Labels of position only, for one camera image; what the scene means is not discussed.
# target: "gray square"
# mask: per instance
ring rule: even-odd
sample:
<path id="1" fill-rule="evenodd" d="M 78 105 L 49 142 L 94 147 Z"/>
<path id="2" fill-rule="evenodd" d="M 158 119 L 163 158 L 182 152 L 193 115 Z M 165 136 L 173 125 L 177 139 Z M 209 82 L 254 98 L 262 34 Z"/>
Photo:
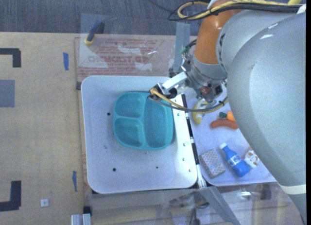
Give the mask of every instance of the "gray square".
<path id="1" fill-rule="evenodd" d="M 15 80 L 0 80 L 0 107 L 15 107 Z"/>

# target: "teal bowl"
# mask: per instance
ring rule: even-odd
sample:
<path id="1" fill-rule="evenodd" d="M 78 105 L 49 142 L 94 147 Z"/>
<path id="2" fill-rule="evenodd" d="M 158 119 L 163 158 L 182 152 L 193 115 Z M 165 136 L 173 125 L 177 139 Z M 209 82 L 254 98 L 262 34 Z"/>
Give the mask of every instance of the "teal bowl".
<path id="1" fill-rule="evenodd" d="M 113 133 L 121 145 L 139 150 L 161 150 L 172 142 L 172 109 L 148 100 L 149 95 L 148 92 L 131 91 L 116 98 Z"/>

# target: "bottle cap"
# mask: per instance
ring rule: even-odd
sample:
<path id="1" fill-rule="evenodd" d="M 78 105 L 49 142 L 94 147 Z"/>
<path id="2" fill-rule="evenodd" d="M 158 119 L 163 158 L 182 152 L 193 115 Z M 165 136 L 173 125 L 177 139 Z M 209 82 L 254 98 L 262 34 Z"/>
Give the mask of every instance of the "bottle cap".
<path id="1" fill-rule="evenodd" d="M 227 143 L 222 143 L 220 146 L 219 146 L 219 148 L 220 149 L 223 149 L 224 147 L 226 147 L 227 146 Z"/>

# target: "bottle label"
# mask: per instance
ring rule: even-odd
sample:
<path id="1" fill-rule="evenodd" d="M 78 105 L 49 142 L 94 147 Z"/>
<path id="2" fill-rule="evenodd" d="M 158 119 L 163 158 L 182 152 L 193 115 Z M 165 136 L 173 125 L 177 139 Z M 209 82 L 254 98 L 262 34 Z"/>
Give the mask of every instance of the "bottle label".
<path id="1" fill-rule="evenodd" d="M 231 159 L 228 160 L 228 163 L 233 167 L 241 161 L 239 155 L 234 155 Z"/>

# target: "blue bottle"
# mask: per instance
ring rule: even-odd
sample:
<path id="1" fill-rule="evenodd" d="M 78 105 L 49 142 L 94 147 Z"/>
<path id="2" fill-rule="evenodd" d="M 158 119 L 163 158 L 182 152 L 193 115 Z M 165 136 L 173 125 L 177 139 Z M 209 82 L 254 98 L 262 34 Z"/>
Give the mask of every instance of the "blue bottle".
<path id="1" fill-rule="evenodd" d="M 224 151 L 227 162 L 231 165 L 239 177 L 244 176 L 250 171 L 245 161 L 242 160 L 235 151 L 232 151 L 226 143 L 221 144 L 219 148 Z"/>

